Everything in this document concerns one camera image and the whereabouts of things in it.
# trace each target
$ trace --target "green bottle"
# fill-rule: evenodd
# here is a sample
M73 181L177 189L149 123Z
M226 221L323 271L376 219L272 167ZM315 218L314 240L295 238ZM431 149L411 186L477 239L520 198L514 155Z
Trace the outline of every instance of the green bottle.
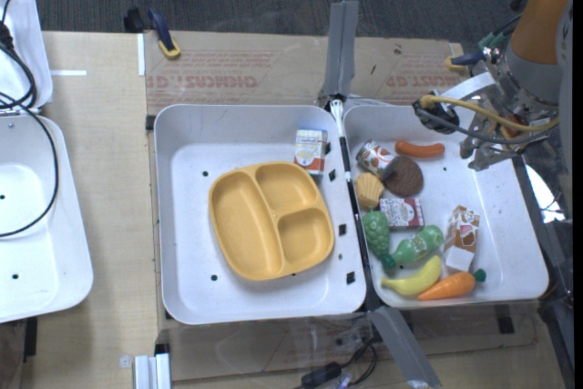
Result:
M401 241L392 254L382 258L385 271L390 271L402 264L421 260L433 250L444 244L444 233L435 226L425 226L423 230Z

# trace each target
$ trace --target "orange sausage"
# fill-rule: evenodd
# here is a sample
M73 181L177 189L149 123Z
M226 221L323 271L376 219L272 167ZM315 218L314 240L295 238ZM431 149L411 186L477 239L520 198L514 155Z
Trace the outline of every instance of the orange sausage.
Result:
M394 143L394 150L404 156L412 158L436 158L445 152L445 146L441 143L435 143L428 146L414 145L406 141L397 141Z

